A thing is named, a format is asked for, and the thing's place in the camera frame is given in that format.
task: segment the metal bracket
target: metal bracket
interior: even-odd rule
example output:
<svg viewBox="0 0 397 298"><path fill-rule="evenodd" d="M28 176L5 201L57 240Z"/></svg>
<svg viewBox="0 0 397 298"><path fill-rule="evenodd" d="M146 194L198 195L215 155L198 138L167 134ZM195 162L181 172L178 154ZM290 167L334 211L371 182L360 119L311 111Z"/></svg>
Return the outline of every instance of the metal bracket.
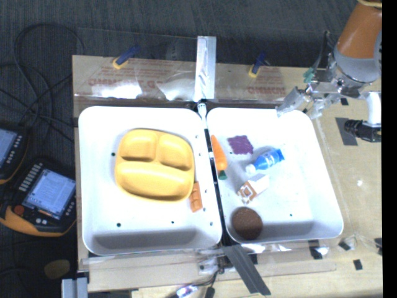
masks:
<svg viewBox="0 0 397 298"><path fill-rule="evenodd" d="M62 279L62 298L88 298L87 278Z"/></svg>
<svg viewBox="0 0 397 298"><path fill-rule="evenodd" d="M197 39L194 101L215 98L216 37Z"/></svg>
<svg viewBox="0 0 397 298"><path fill-rule="evenodd" d="M223 252L236 268L241 279L251 294L260 293L263 296L271 295L261 275L258 273L252 260L240 244L223 247Z"/></svg>

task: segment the small orange object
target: small orange object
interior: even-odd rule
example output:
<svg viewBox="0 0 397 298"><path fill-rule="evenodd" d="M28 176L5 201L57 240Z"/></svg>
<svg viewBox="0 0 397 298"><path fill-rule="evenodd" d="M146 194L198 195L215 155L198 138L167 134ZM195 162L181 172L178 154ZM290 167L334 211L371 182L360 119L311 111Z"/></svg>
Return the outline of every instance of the small orange object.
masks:
<svg viewBox="0 0 397 298"><path fill-rule="evenodd" d="M212 151L215 158L216 170L223 171L228 167L228 160L216 136L211 135Z"/></svg>
<svg viewBox="0 0 397 298"><path fill-rule="evenodd" d="M197 212L203 208L203 202L201 200L200 185L198 182L194 182L192 193L189 196L190 208L192 212Z"/></svg>

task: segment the blue clip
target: blue clip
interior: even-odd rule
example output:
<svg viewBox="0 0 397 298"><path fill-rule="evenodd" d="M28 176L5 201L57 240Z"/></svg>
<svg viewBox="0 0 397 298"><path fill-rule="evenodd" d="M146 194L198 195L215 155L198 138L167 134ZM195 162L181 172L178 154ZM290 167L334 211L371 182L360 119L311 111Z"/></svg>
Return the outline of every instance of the blue clip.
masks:
<svg viewBox="0 0 397 298"><path fill-rule="evenodd" d="M139 46L131 47L123 54L121 54L118 58L113 60L113 67L117 70L121 69L124 65L128 63L128 59L133 57L140 51Z"/></svg>
<svg viewBox="0 0 397 298"><path fill-rule="evenodd" d="M250 77L256 77L258 75L259 72L259 68L261 67L261 65L263 65L265 63L265 52L261 51L261 54L258 55L258 57L256 58L255 64L253 64L251 66L251 69L249 70L248 75Z"/></svg>

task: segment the gray carpet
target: gray carpet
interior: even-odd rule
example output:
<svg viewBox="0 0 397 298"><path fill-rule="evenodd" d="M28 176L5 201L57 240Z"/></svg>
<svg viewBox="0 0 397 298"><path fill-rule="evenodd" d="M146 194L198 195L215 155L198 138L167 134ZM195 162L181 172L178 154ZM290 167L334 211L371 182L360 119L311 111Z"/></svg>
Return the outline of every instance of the gray carpet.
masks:
<svg viewBox="0 0 397 298"><path fill-rule="evenodd" d="M324 30L337 40L355 0L0 0L0 63L13 63L15 39L30 25L64 25L81 35L88 55L117 55L109 32L192 37L216 36L217 60L251 64L261 50L273 66L308 67L315 61ZM27 32L17 46L20 62L42 98L43 114L71 123L71 55L82 52L76 37L59 27ZM45 84L37 75L41 72ZM0 89L28 104L33 92L15 66L2 66ZM23 104L0 93L0 121L17 122ZM74 165L73 130L40 120L27 160L37 155ZM42 240L0 226L0 297L60 297L60 280L45 279L42 266L54 258L75 258L75 235ZM12 268L30 272L7 272Z"/></svg>

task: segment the handheld device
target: handheld device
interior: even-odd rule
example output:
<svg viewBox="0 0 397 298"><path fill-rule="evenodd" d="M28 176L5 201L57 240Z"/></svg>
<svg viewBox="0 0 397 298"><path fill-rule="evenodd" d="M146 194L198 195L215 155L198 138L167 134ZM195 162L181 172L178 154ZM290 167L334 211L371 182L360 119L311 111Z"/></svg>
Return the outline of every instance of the handheld device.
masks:
<svg viewBox="0 0 397 298"><path fill-rule="evenodd" d="M0 184L8 182L19 169L27 151L26 128L0 124Z"/></svg>
<svg viewBox="0 0 397 298"><path fill-rule="evenodd" d="M10 187L0 222L24 234L58 237L76 221L76 181L49 160L34 160Z"/></svg>

